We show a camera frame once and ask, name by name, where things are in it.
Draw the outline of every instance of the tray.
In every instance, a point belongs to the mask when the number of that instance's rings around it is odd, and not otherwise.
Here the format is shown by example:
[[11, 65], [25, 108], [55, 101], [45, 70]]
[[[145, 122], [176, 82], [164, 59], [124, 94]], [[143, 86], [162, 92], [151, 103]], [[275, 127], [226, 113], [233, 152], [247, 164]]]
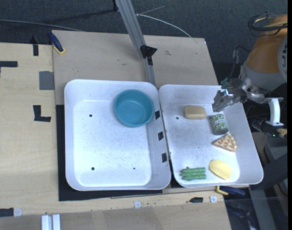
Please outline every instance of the tray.
[[[224, 114], [229, 132], [237, 142], [237, 152], [212, 145], [223, 136], [213, 134], [209, 121], [210, 115], [218, 114], [213, 112], [211, 104], [220, 88], [211, 85], [164, 85], [159, 89], [173, 173], [183, 187], [257, 184], [263, 179], [261, 162], [241, 103], [219, 112]], [[185, 118], [186, 105], [203, 106], [207, 117], [202, 120]], [[231, 166], [233, 173], [230, 179], [221, 179], [208, 169], [213, 159], [223, 160]], [[182, 180], [180, 171], [186, 167], [205, 167], [207, 179]]]
[[[155, 115], [141, 127], [121, 124], [113, 101], [124, 90], [144, 92]], [[72, 80], [65, 87], [68, 184], [79, 191], [159, 190], [171, 180], [158, 91], [148, 82]]]

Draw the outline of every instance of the pizza slice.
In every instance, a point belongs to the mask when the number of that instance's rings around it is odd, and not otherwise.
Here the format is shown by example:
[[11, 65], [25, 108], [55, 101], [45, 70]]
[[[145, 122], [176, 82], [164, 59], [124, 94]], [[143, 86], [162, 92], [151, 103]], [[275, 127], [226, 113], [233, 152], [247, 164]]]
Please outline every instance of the pizza slice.
[[226, 149], [228, 151], [236, 152], [237, 150], [236, 141], [233, 135], [231, 135], [230, 133], [215, 141], [213, 145], [219, 148]]

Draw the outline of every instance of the blue plate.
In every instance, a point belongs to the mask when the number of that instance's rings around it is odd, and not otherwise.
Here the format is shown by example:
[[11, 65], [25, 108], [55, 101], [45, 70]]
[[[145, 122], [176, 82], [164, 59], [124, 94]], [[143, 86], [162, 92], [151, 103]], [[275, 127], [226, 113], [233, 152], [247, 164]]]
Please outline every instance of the blue plate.
[[148, 123], [154, 114], [152, 100], [138, 90], [121, 92], [114, 101], [118, 120], [128, 127], [139, 127]]

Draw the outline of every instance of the wooden table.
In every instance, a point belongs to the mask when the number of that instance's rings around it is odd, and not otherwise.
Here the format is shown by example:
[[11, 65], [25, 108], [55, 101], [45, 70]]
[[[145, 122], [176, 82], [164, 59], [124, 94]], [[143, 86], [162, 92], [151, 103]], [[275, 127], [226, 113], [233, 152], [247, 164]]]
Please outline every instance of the wooden table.
[[[0, 208], [20, 208], [23, 217], [0, 218], [0, 229], [40, 228], [40, 216], [61, 214], [62, 229], [231, 229], [223, 196], [213, 188], [202, 191], [166, 188], [159, 195], [58, 200], [56, 112], [63, 104], [64, 85], [74, 78], [145, 81], [126, 34], [55, 31], [66, 54], [52, 46], [0, 43], [0, 61], [17, 61], [18, 67], [1, 67], [0, 73]], [[175, 84], [217, 84], [204, 39], [145, 36], [158, 48], [153, 63], [157, 87]], [[54, 72], [55, 90], [39, 89], [39, 72]], [[34, 121], [33, 105], [41, 105]], [[210, 196], [218, 202], [211, 203]], [[193, 197], [203, 203], [192, 204]], [[134, 208], [140, 201], [141, 208]]]

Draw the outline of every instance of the black mat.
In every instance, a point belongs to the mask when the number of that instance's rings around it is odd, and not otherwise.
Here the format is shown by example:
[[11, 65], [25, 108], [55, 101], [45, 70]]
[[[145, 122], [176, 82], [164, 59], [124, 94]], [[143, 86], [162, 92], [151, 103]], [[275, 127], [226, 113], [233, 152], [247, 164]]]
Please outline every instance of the black mat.
[[162, 190], [122, 190], [122, 191], [77, 191], [69, 186], [65, 176], [65, 109], [64, 105], [56, 106], [57, 147], [58, 147], [58, 200], [86, 200], [103, 197], [137, 196], [160, 194]]

